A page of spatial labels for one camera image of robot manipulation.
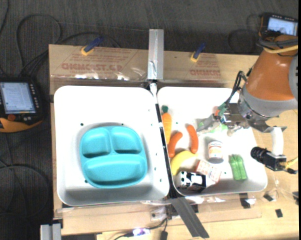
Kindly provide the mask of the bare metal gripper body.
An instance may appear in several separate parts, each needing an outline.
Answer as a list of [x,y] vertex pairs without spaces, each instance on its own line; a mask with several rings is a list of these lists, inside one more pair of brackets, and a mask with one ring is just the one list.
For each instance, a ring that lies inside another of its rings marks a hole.
[[219,106],[219,120],[229,130],[239,130],[254,127],[254,111],[243,101],[224,102]]

